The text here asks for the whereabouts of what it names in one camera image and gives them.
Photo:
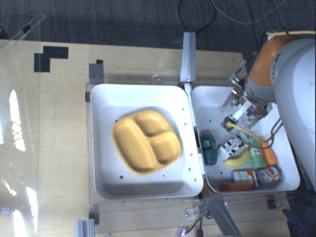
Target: yellow divided plate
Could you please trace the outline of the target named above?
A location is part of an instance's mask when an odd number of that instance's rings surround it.
[[[112,128],[112,139],[126,166],[138,175],[167,167],[179,158],[182,150],[169,122],[152,110],[118,120]]]

